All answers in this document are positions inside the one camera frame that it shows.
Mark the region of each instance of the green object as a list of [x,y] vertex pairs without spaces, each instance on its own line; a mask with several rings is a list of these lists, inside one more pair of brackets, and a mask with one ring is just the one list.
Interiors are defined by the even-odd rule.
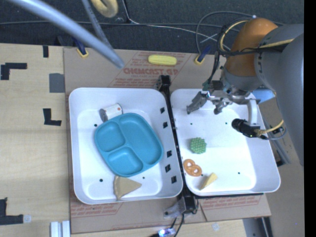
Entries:
[[195,154],[206,152],[206,142],[202,138],[194,138],[190,141],[190,149]]

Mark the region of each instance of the gray cable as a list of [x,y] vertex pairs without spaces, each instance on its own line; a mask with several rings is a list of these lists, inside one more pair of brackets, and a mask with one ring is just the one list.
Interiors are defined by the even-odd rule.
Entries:
[[113,49],[110,42],[108,41],[107,37],[105,36],[99,21],[97,20],[95,14],[93,13],[93,8],[91,7],[89,0],[81,0],[83,7],[90,19],[90,22],[92,24],[92,27],[96,33],[96,35],[99,37],[99,39],[106,44],[109,48]]
[[17,6],[23,7],[38,17],[41,17],[52,24],[56,25],[63,31],[67,32],[74,38],[82,41],[84,44],[95,49],[97,52],[106,57],[118,68],[124,67],[123,60],[107,45],[92,35],[85,28],[77,24],[75,21],[59,12],[52,6],[42,2],[41,0],[7,0]]

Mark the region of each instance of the blue divided plate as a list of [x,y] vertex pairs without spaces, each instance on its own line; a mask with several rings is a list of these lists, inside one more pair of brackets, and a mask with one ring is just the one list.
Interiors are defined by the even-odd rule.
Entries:
[[147,121],[135,113],[114,117],[100,125],[95,144],[111,169],[123,177],[134,176],[156,165],[163,146]]

